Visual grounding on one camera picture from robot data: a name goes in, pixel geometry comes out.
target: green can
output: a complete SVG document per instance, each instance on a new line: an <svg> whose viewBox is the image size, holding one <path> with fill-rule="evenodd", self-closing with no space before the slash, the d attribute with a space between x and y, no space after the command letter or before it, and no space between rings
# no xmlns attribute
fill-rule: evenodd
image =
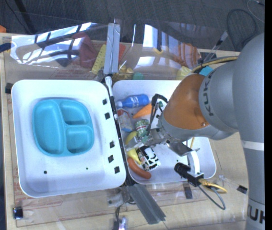
<svg viewBox="0 0 272 230"><path fill-rule="evenodd" d="M150 121L148 119L141 119L135 123L137 136L142 137L142 134L146 132L146 128L150 124Z"/></svg>

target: black hole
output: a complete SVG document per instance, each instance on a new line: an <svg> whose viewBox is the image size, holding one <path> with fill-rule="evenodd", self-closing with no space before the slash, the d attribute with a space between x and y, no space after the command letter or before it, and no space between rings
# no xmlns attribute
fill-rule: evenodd
<svg viewBox="0 0 272 230"><path fill-rule="evenodd" d="M105 118L109 119L110 118L110 114L109 113L105 113Z"/></svg>
<svg viewBox="0 0 272 230"><path fill-rule="evenodd" d="M117 166L115 167L115 174L120 172L120 168Z"/></svg>
<svg viewBox="0 0 272 230"><path fill-rule="evenodd" d="M108 162L111 163L113 161L113 155L108 157Z"/></svg>

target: gray floor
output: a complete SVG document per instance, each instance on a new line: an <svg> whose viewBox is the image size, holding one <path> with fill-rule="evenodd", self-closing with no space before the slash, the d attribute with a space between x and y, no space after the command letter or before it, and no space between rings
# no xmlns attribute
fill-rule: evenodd
<svg viewBox="0 0 272 230"><path fill-rule="evenodd" d="M134 23L160 21L164 31L175 33L164 23L170 21L214 28L220 35L227 31L230 37L220 49L240 51L265 26L265 7L255 0L22 0L34 24L35 31L30 32L14 0L6 1L0 0L0 24L8 33L45 32L83 22L109 23L115 18ZM215 42L195 43L212 48Z"/></svg>

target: white plastic tray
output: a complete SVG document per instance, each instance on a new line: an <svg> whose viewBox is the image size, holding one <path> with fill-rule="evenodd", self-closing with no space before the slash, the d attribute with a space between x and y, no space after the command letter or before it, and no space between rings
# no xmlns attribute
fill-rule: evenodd
<svg viewBox="0 0 272 230"><path fill-rule="evenodd" d="M127 96L143 93L147 94L149 99L151 99L157 93L169 100L179 83L180 81L177 80L121 80L114 84L113 95L115 101L119 101L125 99ZM135 114L139 109L140 108L126 108L130 115ZM157 118L154 119L152 128L156 128L156 125ZM123 140L125 140L128 133L124 131L121 131L121 133ZM214 176L216 172L216 163L208 138L196 137L192 148L200 148L200 150L197 151L197 154L199 156L200 168L204 173L204 177L210 178ZM180 175L174 171L174 166L177 162L187 164L187 156L178 156L170 150L167 145L157 145L153 150L160 160L161 166L150 172L152 177L149 180L136 175L129 169L130 175L136 182L140 184L157 184L186 181L186 179L181 178Z"/></svg>
<svg viewBox="0 0 272 230"><path fill-rule="evenodd" d="M32 110L40 100L51 98L70 98L88 108L95 141L87 153L53 157L36 146ZM12 106L19 181L27 195L55 196L115 188L124 183L126 171L103 84L89 80L21 80L13 85Z"/></svg>

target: clear plastic bottle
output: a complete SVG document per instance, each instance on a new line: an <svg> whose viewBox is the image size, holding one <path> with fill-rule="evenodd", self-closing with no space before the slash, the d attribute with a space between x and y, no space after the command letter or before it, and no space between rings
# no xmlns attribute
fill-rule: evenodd
<svg viewBox="0 0 272 230"><path fill-rule="evenodd" d="M127 97L123 101L118 101L117 108L128 107L135 108L139 106L145 106L150 103L149 97L146 94L139 94Z"/></svg>

